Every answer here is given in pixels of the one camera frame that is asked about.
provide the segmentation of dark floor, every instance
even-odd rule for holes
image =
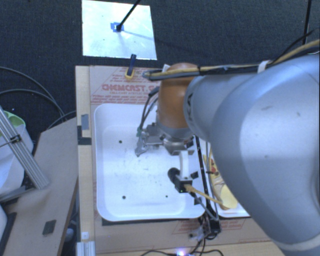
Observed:
[[[135,0],[118,0],[131,3]],[[200,66],[259,62],[279,55],[304,32],[307,0],[142,0],[150,5],[158,60],[139,67],[191,62]],[[74,111],[75,66],[127,66],[127,59],[82,56],[81,0],[0,0],[0,66],[23,72]],[[320,26],[313,0],[309,28]],[[308,38],[319,38],[319,30]],[[33,140],[59,117],[34,83],[0,69],[0,105],[22,117]]]

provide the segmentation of wire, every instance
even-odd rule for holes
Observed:
[[[166,253],[166,252],[160,251],[160,250],[148,250],[145,253],[141,254],[140,256],[145,256],[149,253],[158,253],[158,254],[163,254],[163,255],[168,255],[168,256],[177,256],[176,253]]]
[[[316,51],[316,52],[311,52],[311,53],[308,53],[308,54],[318,54],[320,51]]]
[[[42,90],[45,91],[45,93],[50,97],[50,99],[55,103],[57,104],[57,101],[55,100],[55,98],[51,95],[51,93],[42,85],[40,84],[38,81],[36,81],[35,79],[33,79],[31,76],[28,76],[27,74],[25,73],[22,73],[18,70],[15,70],[15,69],[12,69],[12,68],[8,68],[8,67],[5,67],[5,66],[0,66],[0,70],[5,70],[5,71],[9,71],[9,72],[13,72],[15,74],[18,74],[28,80],[30,80],[31,82],[35,83],[37,86],[39,86]]]
[[[48,100],[49,102],[51,102],[51,103],[58,109],[58,111],[59,111],[60,113],[63,113],[63,115],[64,115],[64,112],[63,112],[63,110],[61,109],[61,107],[60,107],[53,99],[51,99],[50,97],[44,95],[44,94],[41,93],[41,92],[35,91],[35,90],[29,90],[29,89],[10,89],[10,90],[5,90],[5,91],[0,92],[0,96],[1,96],[1,95],[4,95],[4,94],[18,93],[18,92],[23,92],[23,93],[30,93],[30,94],[39,95],[39,96],[45,98],[46,100]]]
[[[309,17],[310,17],[310,10],[311,10],[311,2],[312,0],[308,0],[308,5],[306,7],[306,14],[305,14],[305,23],[304,23],[304,34],[306,34],[308,32],[309,29]],[[305,45],[307,42],[307,37],[305,37],[302,40],[302,45]]]
[[[206,239],[203,239],[203,246],[199,256],[201,256],[204,253],[205,247],[206,247]]]
[[[149,113],[150,113],[153,105],[157,102],[158,98],[156,98],[156,99],[152,102],[152,104],[150,105],[150,107],[149,107],[149,109],[148,109],[148,112],[146,113],[147,106],[148,106],[151,98],[152,98],[154,95],[156,95],[158,92],[159,92],[159,87],[157,86],[157,87],[155,87],[155,88],[148,94],[148,99],[146,100],[146,102],[145,102],[145,104],[144,104],[143,111],[142,111],[141,122],[140,122],[140,124],[139,124],[139,126],[138,126],[138,129],[137,129],[137,130],[138,130],[138,135],[141,134],[141,131],[142,131],[142,129],[143,129],[143,126],[144,126],[144,123],[145,123],[145,121],[146,121],[146,119],[147,119],[147,116],[149,115]]]
[[[191,255],[194,254],[195,251],[199,248],[201,242],[202,242],[202,240],[200,240],[200,241],[197,243],[197,245],[195,246],[195,248],[194,248],[192,251],[190,251],[189,254],[191,254]]]
[[[75,113],[76,111],[71,111],[69,113],[64,114],[63,116],[60,116],[57,120],[55,120],[52,124],[49,125],[49,127],[47,128],[47,130],[49,130],[52,126],[54,126],[57,122],[59,122],[61,119],[64,119],[65,117]]]
[[[222,251],[218,250],[218,249],[213,249],[213,250],[207,250],[207,251],[195,251],[195,254],[200,254],[199,256],[201,256],[202,254],[209,254],[209,253],[219,253],[221,256],[225,256]]]
[[[211,200],[212,202],[216,202],[216,203],[219,204],[219,205],[223,205],[223,202],[222,202],[222,201],[218,201],[218,200],[212,198],[211,196],[208,196],[207,194],[205,194],[205,193],[203,193],[203,192],[195,189],[195,188],[194,188],[192,185],[190,185],[190,184],[185,184],[185,185],[184,185],[184,188],[185,188],[185,190],[186,190],[187,192],[193,192],[193,193],[199,194],[199,195],[205,197],[206,199]]]
[[[209,234],[205,239],[207,239],[207,240],[213,240],[213,239],[215,239],[217,237],[217,234]]]
[[[304,44],[295,50],[285,54],[294,44],[301,41],[303,38],[309,36],[318,28],[304,34],[299,37],[296,41],[294,41],[285,51],[279,55],[275,60],[268,64],[267,67],[271,67],[280,62],[287,61],[293,57],[297,57],[297,55],[306,54],[310,51],[314,50],[314,48],[318,49],[320,41],[315,40],[310,43]],[[162,72],[162,70],[147,70],[142,73],[142,76],[150,81],[157,81],[163,79],[171,79],[171,78],[182,78],[182,77],[194,77],[194,76],[204,76],[204,75],[223,75],[223,74],[239,74],[239,73],[248,73],[248,72],[256,72],[258,70],[258,66],[260,63],[251,63],[251,64],[242,64],[242,65],[217,65],[217,66],[203,66],[197,68],[184,68],[184,69],[175,69],[166,72]]]
[[[206,141],[205,142],[205,155],[206,155],[206,170],[208,172],[208,180],[209,180],[209,184],[210,184],[210,188],[211,188],[211,192],[212,192],[212,196],[213,198],[217,198],[216,194],[215,194],[215,189],[214,189],[214,183],[211,179],[212,174],[211,174],[211,170],[212,170],[212,163],[211,163],[211,155],[209,153],[209,144]],[[218,207],[217,207],[217,203],[214,203],[214,209],[216,212],[216,219],[219,220],[219,213],[218,213]]]
[[[209,215],[209,217],[211,217],[213,220],[215,220],[216,222],[219,220],[219,218],[215,217],[210,210],[204,205],[204,203],[196,196],[195,193],[192,194],[192,192],[189,192],[189,194],[203,207],[203,209],[205,210],[205,212]]]
[[[143,117],[143,122],[142,122],[142,125],[141,125],[141,129],[143,128],[144,126],[144,123],[149,115],[149,113],[151,112],[151,110],[153,109],[155,103],[157,102],[158,98],[155,98],[155,100],[150,104],[150,107],[148,109],[148,111],[146,112],[145,116]]]
[[[318,45],[319,44],[319,40],[314,40],[314,41],[311,41],[311,42],[309,42],[307,44],[303,44],[302,46],[300,46],[300,47],[292,50],[291,52],[289,52],[289,54],[286,54],[292,46],[294,46],[296,43],[300,42],[302,39],[306,38],[307,36],[310,36],[314,31],[316,31],[318,29],[319,28],[313,29],[310,32],[300,36],[297,40],[292,42],[278,57],[276,57],[271,64],[276,64],[276,63],[285,61],[286,59],[289,59],[289,58],[287,58],[287,56],[291,57],[291,56],[294,55],[295,52],[300,52],[300,51],[302,51],[304,49],[313,47],[314,45]]]

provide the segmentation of white tray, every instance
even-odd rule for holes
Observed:
[[[143,105],[102,104],[94,112],[97,209],[108,221],[189,219],[204,213],[188,193],[178,193],[168,177],[180,168],[179,156],[160,146],[135,155],[137,127]],[[145,125],[156,120],[155,109]],[[196,147],[189,157],[190,173],[199,171]],[[203,191],[201,178],[193,186]]]

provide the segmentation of gray robot arm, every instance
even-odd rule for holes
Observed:
[[[319,55],[256,74],[196,77],[185,120],[286,256],[320,255]]]

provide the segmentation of cable tie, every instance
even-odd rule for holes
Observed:
[[[259,74],[259,73],[261,73],[262,71],[265,71],[265,70],[266,70],[266,67],[267,67],[267,64],[269,64],[270,62],[271,62],[270,59],[262,61],[262,62],[259,64],[259,66],[258,66],[258,71],[257,71],[257,73]]]
[[[198,72],[199,72],[199,76],[204,76],[204,75],[207,74],[206,71],[201,71],[201,66],[198,66],[197,69],[198,69]]]

